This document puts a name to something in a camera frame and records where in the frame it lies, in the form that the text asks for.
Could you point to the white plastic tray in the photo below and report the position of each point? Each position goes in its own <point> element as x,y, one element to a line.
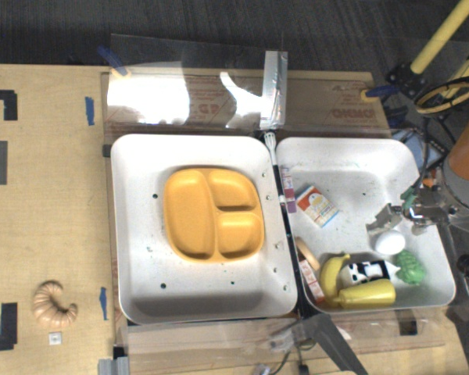
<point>140,248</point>
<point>355,170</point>

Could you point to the tan round biscuit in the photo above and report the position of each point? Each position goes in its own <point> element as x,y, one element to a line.
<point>308,253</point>

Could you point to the yellow banana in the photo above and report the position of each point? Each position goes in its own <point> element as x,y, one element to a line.
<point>329,276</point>

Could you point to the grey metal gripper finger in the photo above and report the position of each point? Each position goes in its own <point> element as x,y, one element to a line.
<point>385,219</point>
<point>419,229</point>

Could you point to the black and white milk carton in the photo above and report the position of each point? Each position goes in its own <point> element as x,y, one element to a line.
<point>365,272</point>

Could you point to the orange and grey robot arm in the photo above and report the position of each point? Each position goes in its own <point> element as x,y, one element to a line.
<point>464,158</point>

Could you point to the orange and white carton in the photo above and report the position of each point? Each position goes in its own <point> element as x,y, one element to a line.
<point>316,206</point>

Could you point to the red and white packet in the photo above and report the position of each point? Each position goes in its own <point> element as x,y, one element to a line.
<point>312,283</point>

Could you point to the tan croissant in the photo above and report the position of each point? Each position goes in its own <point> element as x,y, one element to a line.
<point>51,307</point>

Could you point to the purple and white packet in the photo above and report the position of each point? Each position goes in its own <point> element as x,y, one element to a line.
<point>288,193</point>

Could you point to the yellow squeeze bottle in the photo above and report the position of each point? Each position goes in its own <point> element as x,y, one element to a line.
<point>369,294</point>

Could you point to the white egg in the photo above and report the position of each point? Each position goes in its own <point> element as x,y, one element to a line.
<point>390,242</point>

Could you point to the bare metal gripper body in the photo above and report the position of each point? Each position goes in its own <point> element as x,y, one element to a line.
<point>432,207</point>

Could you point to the green broccoli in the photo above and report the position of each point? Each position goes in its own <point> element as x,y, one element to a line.
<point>411,268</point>

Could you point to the yellow divided plate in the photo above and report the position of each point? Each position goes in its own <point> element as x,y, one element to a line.
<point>187,213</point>

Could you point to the small white square tile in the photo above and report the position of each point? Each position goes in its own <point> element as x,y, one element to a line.
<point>55,338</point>

